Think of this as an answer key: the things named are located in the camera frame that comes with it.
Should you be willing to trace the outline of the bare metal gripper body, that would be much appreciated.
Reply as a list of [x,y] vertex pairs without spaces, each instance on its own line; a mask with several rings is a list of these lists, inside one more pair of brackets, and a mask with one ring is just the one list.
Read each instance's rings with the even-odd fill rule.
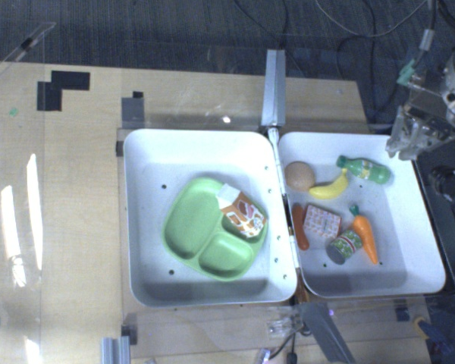
[[455,77],[430,80],[413,76],[408,82],[409,103],[431,118],[447,122],[455,130]]

